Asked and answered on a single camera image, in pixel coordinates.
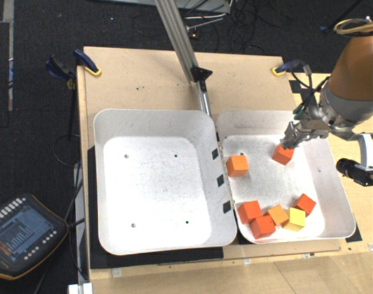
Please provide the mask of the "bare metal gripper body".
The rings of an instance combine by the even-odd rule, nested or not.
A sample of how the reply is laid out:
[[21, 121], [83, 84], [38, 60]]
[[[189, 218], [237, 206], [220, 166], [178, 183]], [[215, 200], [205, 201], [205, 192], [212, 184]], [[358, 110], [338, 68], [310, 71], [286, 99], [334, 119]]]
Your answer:
[[344, 140], [353, 139], [353, 128], [357, 122], [350, 121], [337, 114], [332, 108], [303, 107], [294, 115], [297, 132], [310, 132], [313, 138], [326, 138], [329, 134]]

